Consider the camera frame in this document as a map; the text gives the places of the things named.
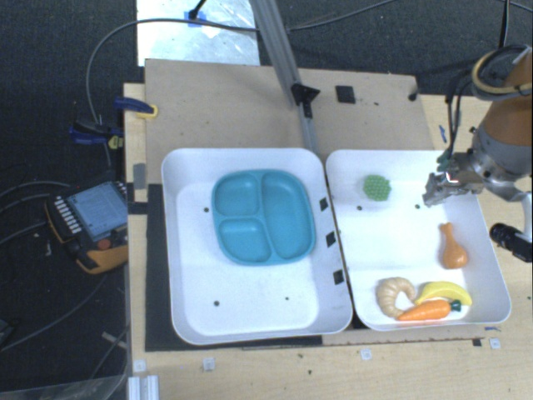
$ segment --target electronic device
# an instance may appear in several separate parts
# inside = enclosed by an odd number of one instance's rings
[[[126,186],[110,172],[51,195],[45,211],[59,242],[87,273],[127,261]]]

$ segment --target black bracket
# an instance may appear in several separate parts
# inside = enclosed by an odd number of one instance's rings
[[[316,95],[320,93],[320,90],[314,89],[313,87],[304,86],[300,83],[294,83],[291,86],[291,92],[296,105],[303,103],[304,116],[306,118],[313,118],[311,101],[316,98]]]
[[[525,263],[531,262],[533,258],[531,243],[522,237],[522,232],[504,223],[497,223],[492,226],[489,234],[496,244],[511,251]]]

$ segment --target blue plate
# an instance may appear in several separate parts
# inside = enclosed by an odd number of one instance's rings
[[[301,182],[277,170],[235,172],[212,191],[218,244],[236,263],[292,263],[315,246],[315,224]]]

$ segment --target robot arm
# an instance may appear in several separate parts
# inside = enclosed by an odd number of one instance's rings
[[[516,256],[531,262],[531,193],[522,192],[515,182],[531,175],[531,48],[511,47],[520,53],[515,67],[501,87],[481,80],[486,64],[498,53],[485,55],[472,70],[474,92],[494,101],[480,126],[474,131],[472,146],[466,152],[446,152],[439,172],[430,173],[424,194],[426,206],[444,202],[451,195],[478,194],[486,188],[507,202],[522,202],[526,228],[496,224],[491,237]]]

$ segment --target wire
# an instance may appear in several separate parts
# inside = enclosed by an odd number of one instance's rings
[[[450,145],[448,146],[446,150],[446,155],[450,158],[451,154],[453,153],[453,147],[457,135],[457,128],[456,125],[456,117],[454,117],[453,113],[453,98],[456,95],[457,88],[459,87],[459,84],[461,81],[467,77],[470,74],[470,69],[462,70],[458,74],[456,74],[451,80],[448,85],[448,90],[446,92],[445,97],[445,103],[448,107],[448,130],[450,132]]]
[[[450,155],[453,153],[453,148],[456,144],[457,133],[459,132],[459,126],[461,125],[461,97],[463,96],[466,88],[468,88],[471,84],[472,81],[468,80],[457,93],[454,130],[450,133]]]
[[[18,341],[15,341],[15,342],[11,342],[9,343],[7,346],[5,346],[4,348],[0,349],[0,353],[3,353],[7,350],[10,350],[11,348],[13,347],[16,347],[17,345],[20,345],[21,343],[24,343],[26,341],[29,341],[30,339],[36,337],[37,335],[40,335],[41,333],[43,332],[46,332],[48,329],[50,328],[53,328],[54,326],[58,325],[59,323],[61,323],[63,320],[69,318],[70,316],[72,316],[77,310],[79,310],[80,308],[82,308],[85,304],[87,304],[94,295],[97,294],[97,292],[100,290],[100,288],[102,287],[102,285],[105,283],[105,281],[107,280],[107,275],[103,276],[102,277],[102,280],[100,280],[100,283],[92,290],[91,293],[89,293],[89,295],[83,299],[83,301],[81,301],[76,307],[74,307],[72,310],[70,310],[69,312],[63,314],[60,318],[58,318],[57,320],[54,320],[53,322],[49,323],[48,325],[46,325],[45,327],[42,327],[40,328],[39,330],[33,332],[33,333],[30,333],[29,335],[27,335],[26,337],[23,337],[21,339],[19,339]]]
[[[92,95],[91,95],[91,68],[92,63],[94,62],[94,58],[97,56],[98,52],[102,48],[102,46],[105,44],[107,40],[109,40],[111,37],[113,37],[115,34],[121,32],[122,30],[133,27],[142,23],[192,23],[196,25],[202,25],[205,27],[214,27],[214,28],[221,28],[226,29],[230,31],[236,31],[241,33],[255,33],[259,30],[257,28],[249,28],[249,27],[233,27],[231,25],[224,25],[217,22],[209,22],[209,21],[202,21],[198,19],[177,19],[177,18],[167,18],[167,17],[156,17],[153,19],[139,19],[136,21],[127,22],[120,27],[116,27],[114,30],[112,30],[110,33],[108,33],[97,46],[92,51],[91,57],[89,58],[89,62],[87,64],[87,71],[85,74],[85,92],[87,94],[87,102],[89,104],[89,110],[91,112],[92,120],[98,125],[102,125],[102,119],[97,115],[94,105],[92,103]],[[107,160],[107,168],[112,167],[111,163],[111,156],[109,154],[109,146],[105,142],[103,144],[104,151],[106,153],[106,160]]]
[[[0,279],[0,287],[1,286],[6,286],[7,284],[9,283],[13,283],[16,279],[17,279],[17,271],[15,269],[15,264],[13,263],[13,260],[12,260],[12,254],[11,254],[11,246],[13,245],[13,243],[9,243],[7,245],[7,250],[6,250],[6,268],[2,269],[2,279]]]
[[[20,231],[15,232],[11,236],[7,236],[6,238],[3,238],[0,240],[0,246],[4,245],[5,243],[9,242],[10,240],[13,240],[14,238],[25,236],[28,233],[31,233],[33,230],[36,230],[40,227],[44,227],[47,224],[47,222],[39,222],[36,224],[31,225],[30,227],[26,227]]]
[[[14,164],[10,164],[9,166],[6,166],[6,167],[2,167],[0,168],[0,173],[2,172],[6,172],[8,170],[11,170],[13,168],[18,168],[19,166],[26,166],[27,167],[27,163],[14,163]]]
[[[0,193],[0,198],[2,198],[4,196],[7,196],[9,193],[12,193],[13,191],[17,191],[17,190],[19,190],[21,188],[32,187],[32,186],[35,186],[35,185],[55,185],[55,186],[58,186],[58,187],[70,187],[70,185],[68,185],[67,183],[63,183],[63,182],[56,182],[56,181],[31,181],[31,182],[21,183],[21,184],[17,185],[16,187],[11,187],[11,188],[7,189],[6,191]]]
[[[121,377],[118,379],[118,381],[115,384],[115,386],[111,390],[109,390],[109,394],[103,400],[108,400],[109,398],[111,398],[111,396],[114,393],[116,393],[122,387],[122,385],[124,384],[124,382],[127,379],[126,367],[127,367],[127,364],[124,365],[124,367],[123,367],[123,370],[121,372]]]
[[[499,48],[503,48],[507,42],[507,33],[509,30],[510,1],[511,0],[505,0],[505,5],[503,8],[503,16],[501,18],[500,43],[498,45]]]
[[[50,197],[50,194],[45,193],[45,194],[35,194],[33,196],[20,198],[14,202],[10,202],[4,207],[0,207],[0,215],[2,215],[2,213],[6,212],[7,210],[14,208],[15,206],[22,204],[24,202],[29,202],[30,200],[38,200],[39,198],[48,198],[48,197]]]
[[[106,351],[106,353],[103,355],[103,357],[100,359],[100,362],[97,364],[97,366],[94,368],[94,370],[91,373],[91,376],[89,379],[94,379],[97,376],[98,371],[102,368],[103,364],[106,362],[106,360],[111,355],[112,351],[117,347],[117,345],[121,342],[122,338],[126,336],[126,333],[128,329],[130,328],[130,325],[126,325],[124,330],[120,333],[120,335],[117,336],[117,339],[111,344],[109,349]]]
[[[341,16],[338,16],[338,17],[333,17],[331,19],[327,19],[326,21],[315,22],[315,23],[308,24],[308,25],[300,24],[299,26],[289,27],[287,29],[287,31],[289,33],[292,33],[292,32],[295,32],[295,31],[301,31],[301,30],[307,30],[307,29],[310,29],[310,28],[322,27],[324,25],[328,25],[328,24],[331,24],[331,23],[338,23],[339,21],[342,21],[344,19],[351,18],[351,17],[359,15],[361,13],[368,12],[369,10],[380,8],[381,6],[385,6],[387,4],[390,4],[390,3],[393,3],[393,2],[399,2],[399,1],[400,0],[384,0],[383,2],[375,3],[375,4],[372,4],[371,6],[364,7],[363,9],[357,9],[357,10],[355,10],[353,12],[349,12],[349,13],[347,13],[345,15],[341,15]],[[497,2],[504,2],[505,0],[496,0],[496,1]],[[511,1],[509,1],[509,4],[512,5],[512,6],[515,6],[517,8],[526,10],[527,12],[533,13],[533,9],[530,8],[530,7],[524,6],[524,5],[516,3],[516,2],[511,2]]]
[[[495,87],[486,84],[481,80],[483,72],[490,63],[494,63],[503,58],[509,57],[512,53],[524,53],[530,49],[527,45],[510,45],[501,47],[494,52],[484,55],[472,68],[472,82],[474,83],[474,93],[480,98],[489,101],[514,98],[531,94],[532,84],[524,83],[513,86]]]

